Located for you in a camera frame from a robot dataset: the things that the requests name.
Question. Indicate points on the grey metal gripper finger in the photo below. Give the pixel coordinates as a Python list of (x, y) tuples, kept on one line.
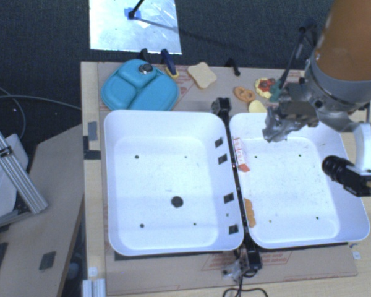
[(283, 132), (270, 125)]

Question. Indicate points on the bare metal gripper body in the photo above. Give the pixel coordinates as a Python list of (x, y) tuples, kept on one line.
[(298, 107)]

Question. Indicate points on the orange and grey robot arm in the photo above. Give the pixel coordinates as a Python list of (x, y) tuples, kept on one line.
[(346, 32)]

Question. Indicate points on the yellow oval chip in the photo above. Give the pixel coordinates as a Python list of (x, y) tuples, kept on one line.
[(257, 107)]

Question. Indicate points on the pizza slice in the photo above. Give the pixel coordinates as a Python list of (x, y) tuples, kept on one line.
[(264, 87)]

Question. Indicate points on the orange pretzel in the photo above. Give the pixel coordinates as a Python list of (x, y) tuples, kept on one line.
[(245, 94)]

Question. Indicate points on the red and white carton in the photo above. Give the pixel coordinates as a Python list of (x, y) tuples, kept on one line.
[(241, 155)]

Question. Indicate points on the white plastic tray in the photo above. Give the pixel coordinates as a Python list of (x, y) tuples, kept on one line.
[(164, 181), (293, 190)]

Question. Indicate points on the thin black rod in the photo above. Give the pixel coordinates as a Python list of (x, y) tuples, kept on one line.
[(238, 190)]

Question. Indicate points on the beige bread slice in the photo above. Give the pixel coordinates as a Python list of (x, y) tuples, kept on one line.
[(202, 75)]

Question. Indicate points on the orange biscuit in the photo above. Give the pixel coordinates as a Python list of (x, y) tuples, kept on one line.
[(250, 212)]

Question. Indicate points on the black round disc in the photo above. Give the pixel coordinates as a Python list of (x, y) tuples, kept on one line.
[(177, 202)]

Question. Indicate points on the blue divided plate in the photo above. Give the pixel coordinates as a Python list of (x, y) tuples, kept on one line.
[(133, 94)]

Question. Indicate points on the brown cardboard board red print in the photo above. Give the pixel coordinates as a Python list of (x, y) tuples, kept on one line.
[(198, 271)]

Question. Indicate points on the black cylinder on white bracket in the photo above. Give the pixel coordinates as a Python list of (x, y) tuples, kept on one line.
[(346, 173)]

